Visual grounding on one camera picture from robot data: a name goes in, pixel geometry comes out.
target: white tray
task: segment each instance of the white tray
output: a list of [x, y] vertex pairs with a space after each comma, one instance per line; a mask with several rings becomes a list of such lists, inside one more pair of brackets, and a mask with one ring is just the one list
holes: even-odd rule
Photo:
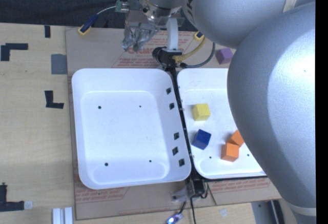
[[[197, 172], [208, 179], [265, 176], [246, 144], [234, 162], [221, 159], [221, 147], [237, 129], [227, 95], [228, 69], [183, 69], [178, 73], [180, 97], [190, 144], [199, 129], [212, 134], [209, 145], [201, 150], [191, 145]], [[211, 115], [206, 121], [195, 121], [192, 108], [207, 103]]]
[[81, 69], [72, 78], [78, 172], [91, 189], [181, 181], [191, 172], [170, 76]]

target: yellow block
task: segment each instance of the yellow block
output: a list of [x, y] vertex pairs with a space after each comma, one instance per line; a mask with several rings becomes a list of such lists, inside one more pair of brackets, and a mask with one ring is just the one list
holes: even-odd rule
[[196, 104], [193, 107], [193, 116], [195, 121], [207, 120], [211, 115], [208, 104]]

